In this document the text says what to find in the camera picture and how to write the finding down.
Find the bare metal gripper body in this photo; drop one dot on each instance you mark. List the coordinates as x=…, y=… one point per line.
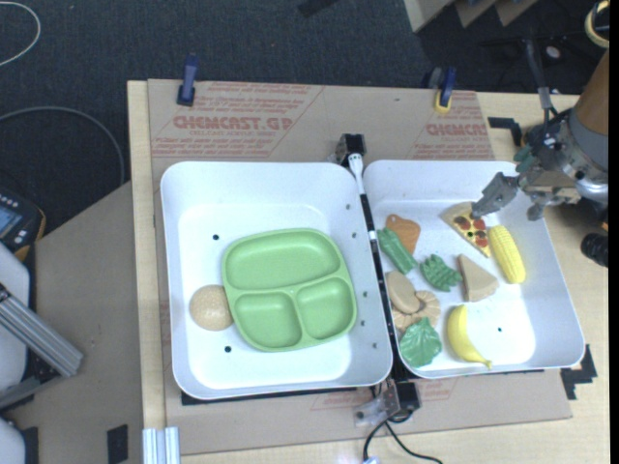
x=563, y=177

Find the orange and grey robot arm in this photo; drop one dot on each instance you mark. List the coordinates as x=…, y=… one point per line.
x=594, y=114

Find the yellow corn cob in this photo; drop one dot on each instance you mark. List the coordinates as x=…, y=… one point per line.
x=508, y=255

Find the white plastic tray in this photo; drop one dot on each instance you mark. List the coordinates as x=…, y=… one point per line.
x=271, y=375
x=541, y=307

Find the brown cardboard board red print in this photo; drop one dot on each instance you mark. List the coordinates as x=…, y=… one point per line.
x=290, y=114

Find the black cylinder on white bracket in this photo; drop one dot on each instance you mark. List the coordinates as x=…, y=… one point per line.
x=596, y=249

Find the green divided plate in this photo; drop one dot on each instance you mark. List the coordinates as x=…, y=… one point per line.
x=285, y=264

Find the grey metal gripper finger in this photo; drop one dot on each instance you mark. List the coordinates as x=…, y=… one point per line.
x=495, y=194
x=536, y=210

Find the yellow banana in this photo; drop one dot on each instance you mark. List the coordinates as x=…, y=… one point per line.
x=460, y=334

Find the thin black and white rod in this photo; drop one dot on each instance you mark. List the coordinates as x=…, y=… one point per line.
x=372, y=232

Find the orange flat toy piece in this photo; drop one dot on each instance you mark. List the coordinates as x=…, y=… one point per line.
x=407, y=232

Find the tan wedge bread slice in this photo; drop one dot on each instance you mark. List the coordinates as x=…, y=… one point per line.
x=476, y=281

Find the green toy asparagus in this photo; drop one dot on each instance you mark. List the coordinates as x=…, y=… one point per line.
x=396, y=253

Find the tan oval bread slice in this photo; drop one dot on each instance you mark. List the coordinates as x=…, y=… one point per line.
x=401, y=292

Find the green lettuce leaf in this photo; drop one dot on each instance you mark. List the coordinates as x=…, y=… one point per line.
x=420, y=343

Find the tan ribbed croissant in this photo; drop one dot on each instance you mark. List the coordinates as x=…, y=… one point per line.
x=429, y=303

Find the pizza slice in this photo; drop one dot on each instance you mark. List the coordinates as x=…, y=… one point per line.
x=471, y=227

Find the tan round bread bun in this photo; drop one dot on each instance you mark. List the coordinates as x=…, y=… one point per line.
x=209, y=308

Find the green toy pea pods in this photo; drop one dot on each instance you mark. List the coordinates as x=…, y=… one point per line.
x=439, y=273

